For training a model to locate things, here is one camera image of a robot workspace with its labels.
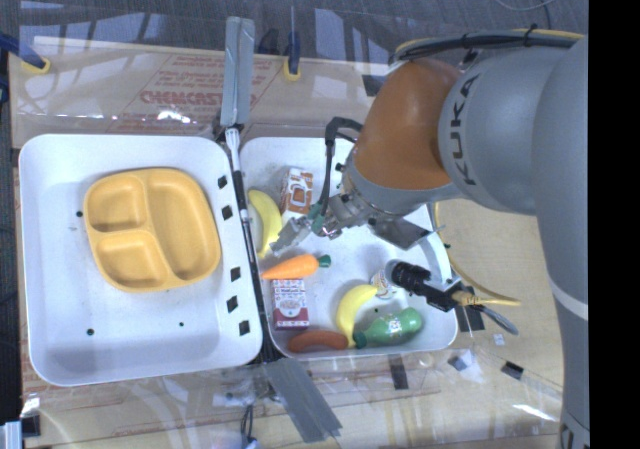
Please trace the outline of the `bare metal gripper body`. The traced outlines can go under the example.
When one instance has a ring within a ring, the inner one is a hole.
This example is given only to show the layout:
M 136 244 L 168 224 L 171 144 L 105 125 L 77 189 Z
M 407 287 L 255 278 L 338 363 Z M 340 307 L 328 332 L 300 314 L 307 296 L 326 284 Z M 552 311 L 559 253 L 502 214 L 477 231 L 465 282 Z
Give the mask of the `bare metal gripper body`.
M 308 213 L 311 232 L 319 237 L 335 239 L 345 229 L 377 223 L 383 212 L 365 202 L 356 193 L 322 197 Z

